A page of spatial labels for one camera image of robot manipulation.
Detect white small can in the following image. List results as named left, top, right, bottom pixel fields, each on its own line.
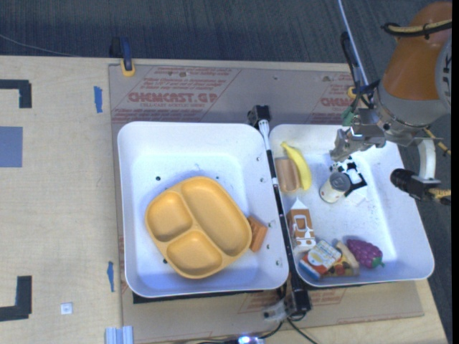
left=318, top=171, right=351, bottom=204

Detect orange biscuit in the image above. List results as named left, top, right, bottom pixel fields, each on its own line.
left=247, top=215, right=269, bottom=253

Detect yellow banana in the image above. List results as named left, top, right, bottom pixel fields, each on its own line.
left=280, top=141, right=313, bottom=191

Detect brown and white carton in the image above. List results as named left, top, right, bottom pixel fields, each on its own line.
left=286, top=197, right=317, bottom=249

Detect black cylinder on white bracket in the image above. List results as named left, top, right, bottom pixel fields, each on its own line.
left=389, top=138, right=444, bottom=202

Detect black block with thin wires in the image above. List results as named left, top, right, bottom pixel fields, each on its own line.
left=289, top=287, right=313, bottom=315
left=247, top=105, right=272, bottom=127

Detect pizza slice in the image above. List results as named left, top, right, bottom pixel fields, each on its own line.
left=322, top=240, right=361, bottom=278

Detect white plastic tray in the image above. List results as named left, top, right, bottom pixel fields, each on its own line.
left=268, top=123, right=435, bottom=288
left=117, top=120, right=290, bottom=299

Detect purple grapes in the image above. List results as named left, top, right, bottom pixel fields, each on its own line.
left=345, top=238, right=386, bottom=269

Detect white orange juice carton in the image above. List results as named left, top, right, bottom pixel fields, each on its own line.
left=298, top=239, right=343, bottom=282

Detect sausage in bread bun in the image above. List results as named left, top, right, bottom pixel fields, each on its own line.
left=274, top=156, right=301, bottom=194

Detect brown cardboard board red print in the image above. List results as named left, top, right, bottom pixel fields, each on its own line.
left=108, top=62, right=426, bottom=343

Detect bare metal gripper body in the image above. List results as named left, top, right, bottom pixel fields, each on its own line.
left=351, top=107, right=432, bottom=149

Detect yellow divided plate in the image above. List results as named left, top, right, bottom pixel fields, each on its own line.
left=144, top=176, right=253, bottom=280

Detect thin black and white rod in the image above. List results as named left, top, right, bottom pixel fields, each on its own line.
left=257, top=119, right=305, bottom=297

